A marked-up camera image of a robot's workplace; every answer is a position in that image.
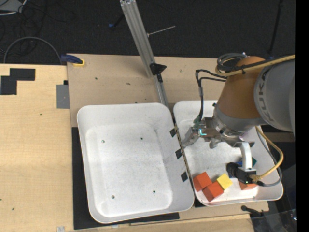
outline dark background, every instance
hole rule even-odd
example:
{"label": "dark background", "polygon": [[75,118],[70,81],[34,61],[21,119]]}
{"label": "dark background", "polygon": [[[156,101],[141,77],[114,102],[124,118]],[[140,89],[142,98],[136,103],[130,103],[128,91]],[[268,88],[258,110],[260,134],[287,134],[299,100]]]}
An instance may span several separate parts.
{"label": "dark background", "polygon": [[[24,36],[48,41],[59,54],[138,55],[125,19],[115,30],[109,27],[122,14],[119,1],[30,0],[22,13],[0,16],[0,62],[7,47]],[[296,0],[283,0],[273,51],[268,52],[279,2],[138,0],[137,4],[148,33],[176,26],[150,36],[155,56],[218,58],[245,52],[268,58],[295,54]],[[58,64],[52,49],[34,40],[16,44],[6,62]]]}

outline wooden table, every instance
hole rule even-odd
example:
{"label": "wooden table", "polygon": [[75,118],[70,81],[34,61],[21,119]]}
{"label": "wooden table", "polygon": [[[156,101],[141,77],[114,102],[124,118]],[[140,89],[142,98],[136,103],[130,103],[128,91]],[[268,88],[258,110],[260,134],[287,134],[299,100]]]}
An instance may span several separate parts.
{"label": "wooden table", "polygon": [[[106,93],[95,103],[157,102],[153,81],[147,79],[139,56],[76,56],[86,61],[84,67],[73,67],[70,63],[0,65],[0,75],[9,75],[10,68],[36,69],[35,81],[17,81],[17,95],[0,95],[1,231],[56,232],[62,226],[65,232],[74,231],[71,128],[76,126],[77,109],[93,103],[87,89],[92,90],[94,97],[98,92]],[[157,57],[156,62],[168,66],[162,76],[170,108],[180,100],[198,100],[195,69],[215,67],[215,59],[205,58]],[[85,71],[91,65],[96,72]],[[85,87],[91,78],[94,84]],[[56,85],[68,79],[71,110],[57,109]],[[205,82],[203,87],[204,99],[213,100],[219,98],[223,85]],[[250,216],[241,210],[241,205],[193,207],[180,212],[179,220],[123,224],[117,231],[254,231]],[[268,210],[266,201],[245,205],[258,211]],[[85,231],[114,232],[115,228]]]}

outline yellow cable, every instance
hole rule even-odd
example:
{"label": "yellow cable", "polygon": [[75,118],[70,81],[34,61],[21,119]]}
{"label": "yellow cable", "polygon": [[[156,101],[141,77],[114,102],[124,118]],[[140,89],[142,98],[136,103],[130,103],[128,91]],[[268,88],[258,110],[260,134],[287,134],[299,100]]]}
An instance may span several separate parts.
{"label": "yellow cable", "polygon": [[[262,67],[266,67],[266,66],[270,66],[270,65],[273,65],[273,64],[278,64],[278,63],[282,63],[282,62],[285,62],[285,61],[289,61],[289,60],[292,60],[292,59],[295,59],[296,58],[296,54],[294,55],[289,55],[289,56],[286,56],[286,57],[282,57],[282,58],[278,58],[278,59],[275,59],[275,60],[272,60],[270,62],[267,62],[267,63],[263,63],[263,64],[258,64],[258,65],[254,65],[252,67],[248,67],[248,68],[245,68],[244,70],[246,72],[248,71],[253,71],[253,70],[256,70],[256,69],[259,69],[259,68],[262,68]],[[220,76],[232,76],[232,75],[236,75],[236,74],[241,74],[243,72],[243,70],[238,70],[238,71],[233,71],[233,72],[221,72],[219,69],[218,69],[218,65],[216,66],[216,73]]]}
{"label": "yellow cable", "polygon": [[279,149],[279,147],[277,147],[272,141],[269,140],[269,138],[267,138],[265,136],[265,134],[256,126],[255,127],[256,130],[258,131],[258,133],[271,145],[273,146],[280,154],[280,159],[279,161],[276,163],[275,166],[273,166],[271,169],[269,169],[267,172],[265,172],[264,174],[262,175],[255,175],[255,174],[252,174],[250,175],[249,177],[252,179],[253,182],[256,182],[258,180],[261,180],[262,178],[264,178],[265,176],[269,175],[271,172],[273,172],[274,170],[276,170],[280,165],[281,163],[283,162],[283,152]]}

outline black tape patch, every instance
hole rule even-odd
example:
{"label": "black tape patch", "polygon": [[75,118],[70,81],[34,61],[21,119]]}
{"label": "black tape patch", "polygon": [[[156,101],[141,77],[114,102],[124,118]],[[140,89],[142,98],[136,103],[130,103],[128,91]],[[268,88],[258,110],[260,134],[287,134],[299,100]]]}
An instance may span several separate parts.
{"label": "black tape patch", "polygon": [[179,150],[177,150],[176,152],[176,157],[177,157],[177,159],[179,159],[180,157],[182,157],[182,149],[179,149]]}
{"label": "black tape patch", "polygon": [[170,132],[170,134],[171,134],[172,137],[174,137],[174,136],[176,135],[176,130],[175,130],[175,128],[171,129],[169,132]]}
{"label": "black tape patch", "polygon": [[1,76],[0,95],[16,95],[17,81],[34,81],[35,69],[10,68],[10,75]]}
{"label": "black tape patch", "polygon": [[187,172],[184,172],[184,173],[181,175],[181,177],[182,177],[183,182],[185,182],[185,181],[188,179]]}

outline black bracket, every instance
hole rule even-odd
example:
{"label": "black bracket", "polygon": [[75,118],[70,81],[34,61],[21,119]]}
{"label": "black bracket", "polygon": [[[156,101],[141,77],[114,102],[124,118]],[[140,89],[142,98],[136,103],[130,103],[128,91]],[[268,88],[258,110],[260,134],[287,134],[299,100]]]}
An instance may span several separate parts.
{"label": "black bracket", "polygon": [[160,83],[163,83],[161,73],[163,70],[166,69],[166,65],[152,63],[150,64],[150,69],[151,69],[152,74],[157,76],[158,81]]}

